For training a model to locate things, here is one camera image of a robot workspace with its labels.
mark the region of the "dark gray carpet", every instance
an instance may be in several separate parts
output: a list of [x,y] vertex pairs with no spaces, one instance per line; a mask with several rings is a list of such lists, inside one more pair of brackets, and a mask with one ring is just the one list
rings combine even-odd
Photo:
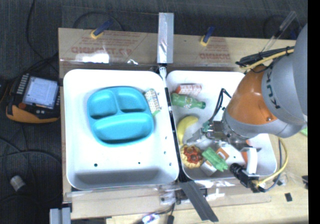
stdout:
[[[114,30],[156,33],[157,14],[172,12],[176,34],[202,35],[214,25],[214,36],[270,38],[290,11],[297,18],[282,38],[295,39],[307,23],[308,0],[0,0],[0,78],[13,79],[53,56],[59,27],[94,28],[108,16],[118,21]],[[56,59],[51,65],[41,73],[56,76]],[[5,105],[0,105],[0,223],[49,223],[49,209],[61,205],[60,122],[15,123],[6,118]],[[30,150],[50,155],[19,153]],[[15,194],[9,179],[16,174],[32,197]]]

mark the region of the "orange device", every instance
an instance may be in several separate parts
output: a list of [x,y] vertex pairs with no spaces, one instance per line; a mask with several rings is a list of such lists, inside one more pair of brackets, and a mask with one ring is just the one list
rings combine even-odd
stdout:
[[257,66],[248,72],[238,85],[228,105],[228,113],[235,120],[252,125],[263,125],[277,118],[263,99],[261,83],[265,69]]
[[25,73],[16,79],[7,99],[6,116],[17,122],[49,123],[60,117],[58,82]]

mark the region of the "toy bottle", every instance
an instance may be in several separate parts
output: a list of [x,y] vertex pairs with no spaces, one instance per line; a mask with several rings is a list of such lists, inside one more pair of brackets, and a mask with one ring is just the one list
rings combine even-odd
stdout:
[[198,101],[197,99],[188,97],[186,95],[179,95],[177,93],[171,94],[171,103],[174,106],[184,107],[188,109],[193,107],[204,109],[206,107],[205,102]]

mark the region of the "green toy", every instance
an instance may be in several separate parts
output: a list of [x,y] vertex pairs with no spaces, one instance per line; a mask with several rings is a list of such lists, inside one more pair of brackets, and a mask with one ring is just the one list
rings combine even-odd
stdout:
[[224,159],[222,159],[218,154],[211,148],[208,147],[202,156],[206,158],[217,170],[223,172],[228,169],[228,165]]
[[302,129],[300,132],[301,132],[304,136],[307,136],[307,137],[308,137],[308,127]]

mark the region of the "small screen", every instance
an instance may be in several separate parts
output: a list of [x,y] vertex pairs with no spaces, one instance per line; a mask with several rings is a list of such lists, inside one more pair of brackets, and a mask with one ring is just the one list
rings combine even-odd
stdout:
[[31,76],[22,102],[53,109],[58,90],[56,81]]

